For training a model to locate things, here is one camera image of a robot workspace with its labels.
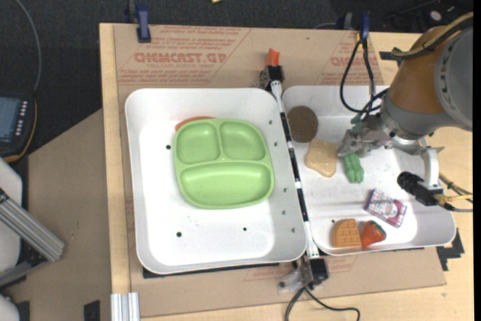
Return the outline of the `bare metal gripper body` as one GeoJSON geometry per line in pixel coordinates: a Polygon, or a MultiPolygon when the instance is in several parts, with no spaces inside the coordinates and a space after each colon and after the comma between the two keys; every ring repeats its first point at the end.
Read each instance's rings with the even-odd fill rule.
{"type": "Polygon", "coordinates": [[[416,153],[422,145],[419,136],[402,129],[389,115],[370,115],[356,123],[350,130],[359,145],[374,145],[376,150],[396,148],[406,153],[416,153]]]}

